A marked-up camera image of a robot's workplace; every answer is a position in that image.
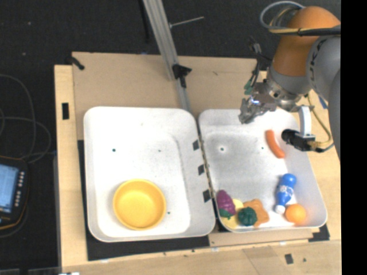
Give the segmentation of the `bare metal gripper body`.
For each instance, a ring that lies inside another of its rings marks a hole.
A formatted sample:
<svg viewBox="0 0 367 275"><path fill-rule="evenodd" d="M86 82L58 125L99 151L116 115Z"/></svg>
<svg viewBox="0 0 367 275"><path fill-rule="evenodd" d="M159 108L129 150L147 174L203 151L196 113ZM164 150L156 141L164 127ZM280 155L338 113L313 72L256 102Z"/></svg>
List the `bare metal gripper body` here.
<svg viewBox="0 0 367 275"><path fill-rule="evenodd" d="M301 95L290 93L274 81L257 82L248 99L252 113L275 111L277 108L293 111Z"/></svg>

